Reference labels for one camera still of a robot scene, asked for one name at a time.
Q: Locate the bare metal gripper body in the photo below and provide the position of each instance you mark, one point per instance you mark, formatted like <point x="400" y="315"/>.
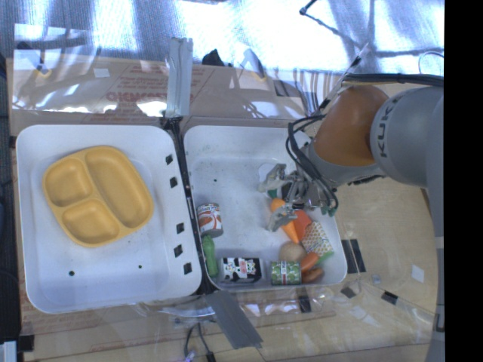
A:
<point x="306" y="192"/>

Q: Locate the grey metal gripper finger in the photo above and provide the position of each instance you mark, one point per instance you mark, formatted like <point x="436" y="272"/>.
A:
<point x="272" y="176"/>
<point x="281" y="217"/>

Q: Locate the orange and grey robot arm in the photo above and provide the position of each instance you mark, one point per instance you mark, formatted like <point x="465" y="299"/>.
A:
<point x="407" y="134"/>

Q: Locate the orange carrot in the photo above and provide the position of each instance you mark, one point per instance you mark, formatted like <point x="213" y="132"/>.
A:
<point x="291" y="230"/>

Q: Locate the green and white small packet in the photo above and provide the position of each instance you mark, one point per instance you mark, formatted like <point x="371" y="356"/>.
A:
<point x="275" y="193"/>

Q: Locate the orange-red plastic bottle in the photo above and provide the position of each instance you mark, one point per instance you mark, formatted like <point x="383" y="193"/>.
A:
<point x="303" y="223"/>

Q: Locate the beige bread roll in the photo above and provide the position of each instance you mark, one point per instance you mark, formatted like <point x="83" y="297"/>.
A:
<point x="291" y="252"/>

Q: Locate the white plastic tray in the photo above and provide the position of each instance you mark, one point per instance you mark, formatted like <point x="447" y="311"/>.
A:
<point x="234" y="172"/>
<point x="113" y="277"/>

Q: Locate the honeycomb-print packet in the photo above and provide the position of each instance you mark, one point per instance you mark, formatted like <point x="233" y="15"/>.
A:
<point x="317" y="241"/>

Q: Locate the orange sausage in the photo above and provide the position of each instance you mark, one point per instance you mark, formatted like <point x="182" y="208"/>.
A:
<point x="309" y="261"/>

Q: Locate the green and white can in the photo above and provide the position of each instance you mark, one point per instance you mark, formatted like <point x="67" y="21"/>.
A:
<point x="285" y="273"/>

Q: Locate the brown doughnut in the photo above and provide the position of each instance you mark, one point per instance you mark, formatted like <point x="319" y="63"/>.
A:
<point x="313" y="274"/>

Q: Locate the black and white cow-print carton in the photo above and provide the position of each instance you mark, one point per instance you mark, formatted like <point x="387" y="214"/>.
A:
<point x="241" y="270"/>

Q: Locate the orange and white can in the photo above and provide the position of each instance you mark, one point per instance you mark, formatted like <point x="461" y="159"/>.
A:
<point x="209" y="220"/>

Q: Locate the green plastic bottle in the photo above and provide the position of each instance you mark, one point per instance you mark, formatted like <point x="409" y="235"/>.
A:
<point x="210" y="256"/>

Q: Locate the brown cardboard board, red print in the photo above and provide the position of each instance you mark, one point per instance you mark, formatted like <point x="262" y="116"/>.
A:
<point x="124" y="85"/>

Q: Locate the yellow divided plate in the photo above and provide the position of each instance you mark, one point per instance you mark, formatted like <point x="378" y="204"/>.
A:
<point x="98" y="194"/>

